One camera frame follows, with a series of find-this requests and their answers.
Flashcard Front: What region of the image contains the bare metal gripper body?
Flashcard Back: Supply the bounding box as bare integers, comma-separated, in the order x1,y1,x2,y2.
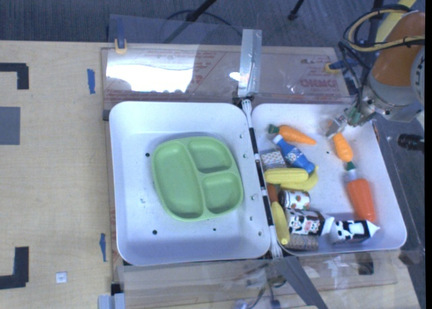
344,95,424,123

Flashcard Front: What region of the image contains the orange carrot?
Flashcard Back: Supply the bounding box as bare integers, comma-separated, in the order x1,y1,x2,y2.
331,132,357,171
267,123,318,146

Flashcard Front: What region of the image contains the blue bottle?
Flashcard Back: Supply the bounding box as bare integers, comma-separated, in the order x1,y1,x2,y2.
272,134,316,175

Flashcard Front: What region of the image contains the white plastic tray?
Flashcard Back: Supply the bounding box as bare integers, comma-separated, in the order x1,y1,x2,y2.
108,100,272,266
250,102,408,257

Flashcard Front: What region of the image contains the white carton orange pattern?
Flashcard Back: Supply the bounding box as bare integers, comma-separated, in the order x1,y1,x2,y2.
259,149,288,171

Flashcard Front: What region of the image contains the orange bottle green cap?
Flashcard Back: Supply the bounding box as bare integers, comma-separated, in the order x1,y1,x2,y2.
344,169,377,223

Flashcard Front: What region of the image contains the white can red print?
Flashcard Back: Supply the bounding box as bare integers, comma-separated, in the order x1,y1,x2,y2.
277,189,312,211

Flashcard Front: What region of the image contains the orange sausage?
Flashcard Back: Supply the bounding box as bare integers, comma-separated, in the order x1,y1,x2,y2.
266,183,279,204

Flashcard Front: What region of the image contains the cow print milk carton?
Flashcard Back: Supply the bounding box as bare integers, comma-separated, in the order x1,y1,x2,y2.
328,219,381,245
285,208,335,237

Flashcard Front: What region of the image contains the long yellow corn cob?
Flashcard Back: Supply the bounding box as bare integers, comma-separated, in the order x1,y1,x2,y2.
270,200,292,246

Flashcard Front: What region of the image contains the brown waffle biscuit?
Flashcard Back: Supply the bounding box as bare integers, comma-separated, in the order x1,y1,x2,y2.
288,233,320,252

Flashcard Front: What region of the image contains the brown cardboard board red print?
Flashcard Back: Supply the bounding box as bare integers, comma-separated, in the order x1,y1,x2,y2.
100,43,406,302

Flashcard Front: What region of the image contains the green divided plate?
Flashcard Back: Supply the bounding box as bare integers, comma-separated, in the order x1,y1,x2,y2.
151,136,245,223

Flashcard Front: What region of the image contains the black cylinder on white bracket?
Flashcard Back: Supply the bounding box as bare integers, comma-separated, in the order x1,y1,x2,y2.
396,110,426,152

